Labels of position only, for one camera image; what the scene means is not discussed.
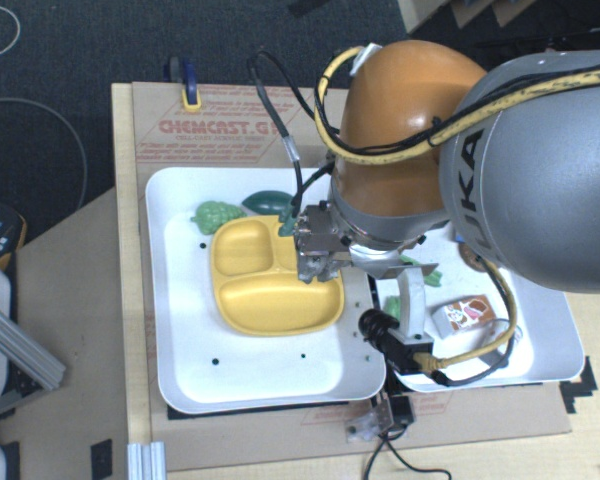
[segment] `blue and yellow clamp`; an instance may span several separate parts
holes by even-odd
[[[187,58],[170,57],[164,66],[165,82],[182,84],[182,106],[187,112],[197,112],[201,105],[200,89],[193,63]]]

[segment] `black carpet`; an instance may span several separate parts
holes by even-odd
[[[21,22],[0,56],[0,201],[28,240],[114,185],[110,87],[162,81],[170,55],[189,56],[202,83],[249,84],[246,58],[265,47],[301,86],[331,54],[408,37],[397,0],[0,0]],[[506,27],[490,9],[460,30],[443,7],[411,37],[455,48],[486,69],[549,45],[600,47],[600,0],[539,0]],[[15,32],[0,12],[0,50]],[[275,71],[266,83],[284,85]],[[84,145],[88,179],[84,198]]]

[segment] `small box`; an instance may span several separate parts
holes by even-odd
[[[431,315],[442,338],[475,329],[496,318],[485,295],[465,297],[436,309]]]

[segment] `yellow plate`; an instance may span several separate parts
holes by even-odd
[[[325,283],[298,280],[293,237],[278,236],[277,215],[224,224],[211,245],[216,304],[234,329],[260,336],[313,332],[334,323],[344,307],[338,276]]]

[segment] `white tray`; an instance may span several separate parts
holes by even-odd
[[[441,339],[431,319],[431,313],[440,306],[468,296],[485,294],[496,316],[507,318],[504,302],[487,274],[470,268],[460,256],[451,224],[428,232],[424,244],[405,251],[405,254],[420,263],[437,263],[437,269],[442,273],[440,287],[425,285],[425,331],[435,339],[433,354],[436,357],[450,357],[469,351],[479,346],[484,337],[483,328]],[[515,296],[518,326],[522,330],[522,338],[515,345],[508,366],[459,388],[440,386],[424,375],[399,376],[405,386],[414,391],[434,392],[562,381],[580,374],[584,367],[584,351],[565,294],[540,287],[503,269],[501,273]],[[381,305],[386,297],[399,294],[395,281],[379,281],[377,285]],[[444,372],[450,378],[459,380],[486,368],[482,360],[472,359],[450,366]]]
[[[304,178],[313,172],[303,170]],[[303,202],[326,198],[328,183],[328,176],[314,183]],[[204,201],[240,204],[260,190],[295,193],[293,170],[173,167],[147,184],[158,381],[164,399],[180,412],[361,400],[384,384],[383,357],[358,332],[371,298],[357,269],[343,271],[345,307],[324,330],[256,337],[222,319],[209,268],[212,237],[190,218]]]

